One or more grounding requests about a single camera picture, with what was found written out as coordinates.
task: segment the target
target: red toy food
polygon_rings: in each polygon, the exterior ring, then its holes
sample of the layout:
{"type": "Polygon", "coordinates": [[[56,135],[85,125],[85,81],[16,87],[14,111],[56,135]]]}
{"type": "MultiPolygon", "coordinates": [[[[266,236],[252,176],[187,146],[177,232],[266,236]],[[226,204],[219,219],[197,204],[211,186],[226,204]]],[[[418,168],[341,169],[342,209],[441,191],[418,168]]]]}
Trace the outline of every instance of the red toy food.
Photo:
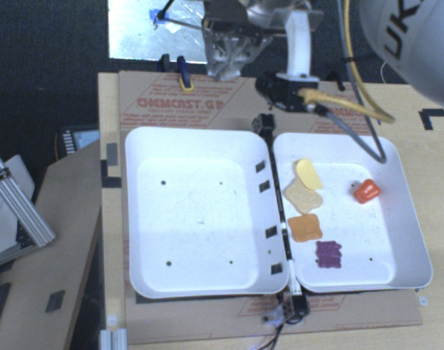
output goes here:
{"type": "Polygon", "coordinates": [[[372,179],[366,179],[354,191],[353,196],[359,203],[366,203],[381,194],[381,188],[372,179]]]}

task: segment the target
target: purple object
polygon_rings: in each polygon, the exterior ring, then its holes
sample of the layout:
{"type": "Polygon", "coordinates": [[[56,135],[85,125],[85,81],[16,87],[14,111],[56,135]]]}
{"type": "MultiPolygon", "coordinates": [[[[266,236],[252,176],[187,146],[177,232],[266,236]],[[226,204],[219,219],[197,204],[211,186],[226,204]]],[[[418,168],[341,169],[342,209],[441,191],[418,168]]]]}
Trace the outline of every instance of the purple object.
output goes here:
{"type": "Polygon", "coordinates": [[[335,241],[317,241],[316,255],[321,268],[341,268],[341,245],[335,241]]]}

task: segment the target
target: gray cable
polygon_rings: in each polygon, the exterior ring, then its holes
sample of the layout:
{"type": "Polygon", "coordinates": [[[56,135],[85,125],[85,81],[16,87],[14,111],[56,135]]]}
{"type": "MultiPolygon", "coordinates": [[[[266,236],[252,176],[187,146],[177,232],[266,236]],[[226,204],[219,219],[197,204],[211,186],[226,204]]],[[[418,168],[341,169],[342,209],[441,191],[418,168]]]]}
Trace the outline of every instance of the gray cable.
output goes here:
{"type": "MultiPolygon", "coordinates": [[[[338,23],[340,26],[340,39],[341,39],[341,44],[343,47],[343,55],[345,58],[349,57],[348,54],[348,50],[346,49],[346,43],[345,43],[345,32],[343,30],[343,10],[342,10],[342,6],[341,6],[341,0],[337,0],[337,12],[338,12],[338,23]]],[[[353,87],[353,91],[354,91],[354,95],[356,96],[358,102],[364,106],[364,103],[362,102],[361,99],[361,95],[359,94],[359,89],[357,87],[356,81],[354,79],[353,76],[353,72],[351,71],[351,66],[349,63],[346,63],[346,73],[348,75],[348,79],[351,83],[351,86],[353,87]]],[[[367,123],[367,126],[370,129],[370,133],[374,139],[375,145],[377,146],[377,149],[379,151],[380,155],[377,155],[377,153],[374,152],[374,150],[369,147],[369,145],[367,145],[365,142],[363,142],[363,140],[360,139],[360,137],[354,132],[352,131],[352,129],[350,129],[350,127],[348,127],[342,120],[340,120],[338,117],[336,117],[335,115],[333,115],[333,117],[335,118],[335,120],[333,118],[330,118],[331,120],[333,120],[335,123],[337,123],[337,120],[340,121],[340,123],[343,123],[343,125],[346,126],[346,128],[343,128],[342,125],[338,125],[345,131],[347,132],[352,138],[353,140],[355,140],[356,143],[358,143],[360,145],[361,148],[363,148],[369,155],[371,155],[375,160],[377,160],[379,163],[385,163],[387,161],[387,157],[385,155],[385,152],[383,150],[383,147],[381,145],[381,142],[379,141],[379,138],[377,136],[377,133],[374,130],[374,126],[370,120],[370,118],[368,116],[365,116],[365,120],[367,123]]]]}

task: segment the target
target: white tray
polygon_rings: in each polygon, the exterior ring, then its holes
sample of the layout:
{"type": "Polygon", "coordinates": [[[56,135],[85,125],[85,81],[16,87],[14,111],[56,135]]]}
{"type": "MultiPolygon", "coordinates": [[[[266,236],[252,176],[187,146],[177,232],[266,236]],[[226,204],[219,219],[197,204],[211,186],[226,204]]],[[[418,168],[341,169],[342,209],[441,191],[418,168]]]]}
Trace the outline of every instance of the white tray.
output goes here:
{"type": "Polygon", "coordinates": [[[125,149],[130,275],[138,293],[167,298],[284,288],[279,213],[259,136],[143,127],[130,132],[125,149]],[[261,192],[261,186],[270,187],[261,192]]]}
{"type": "MultiPolygon", "coordinates": [[[[293,163],[310,158],[324,188],[321,241],[341,246],[341,268],[319,268],[316,242],[290,237],[294,273],[314,292],[422,287],[432,277],[394,146],[382,165],[349,137],[285,133],[274,144],[282,190],[293,163]],[[382,189],[361,205],[351,184],[382,189]]],[[[271,294],[289,271],[268,149],[257,135],[143,127],[125,143],[130,275],[148,298],[271,294]]],[[[287,218],[299,215],[283,198],[287,218]]]]}
{"type": "MultiPolygon", "coordinates": [[[[373,140],[363,138],[370,146],[373,140]]],[[[372,159],[345,135],[284,133],[274,143],[282,191],[294,178],[292,163],[309,158],[321,178],[324,202],[312,212],[320,221],[321,241],[341,247],[341,268],[320,268],[316,242],[290,237],[295,274],[313,292],[404,289],[428,285],[432,278],[421,229],[395,146],[381,138],[387,163],[372,159]],[[381,194],[358,203],[353,191],[373,179],[381,194]]],[[[299,214],[283,197],[286,218],[299,214]]]]}

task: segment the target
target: table surface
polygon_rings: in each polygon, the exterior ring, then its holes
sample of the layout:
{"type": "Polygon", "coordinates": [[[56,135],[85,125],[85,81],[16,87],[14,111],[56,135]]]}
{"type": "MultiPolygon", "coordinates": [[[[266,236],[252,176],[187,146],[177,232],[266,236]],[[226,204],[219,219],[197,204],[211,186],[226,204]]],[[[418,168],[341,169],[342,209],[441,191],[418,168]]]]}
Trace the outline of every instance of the table surface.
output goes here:
{"type": "MultiPolygon", "coordinates": [[[[106,145],[120,141],[118,74],[99,75],[101,157],[106,145]]],[[[282,335],[276,349],[444,349],[444,117],[433,117],[433,130],[421,122],[422,109],[440,109],[407,85],[368,85],[371,95],[397,122],[375,125],[379,136],[396,146],[431,258],[434,276],[418,296],[427,299],[420,307],[422,326],[282,335]]],[[[120,166],[109,167],[109,176],[121,176],[120,166]]],[[[102,192],[104,222],[104,273],[106,312],[117,315],[124,327],[125,302],[121,232],[121,192],[102,192]],[[113,206],[114,211],[107,211],[113,206]]],[[[132,345],[131,350],[157,349],[255,349],[269,338],[229,338],[132,345]]]]}

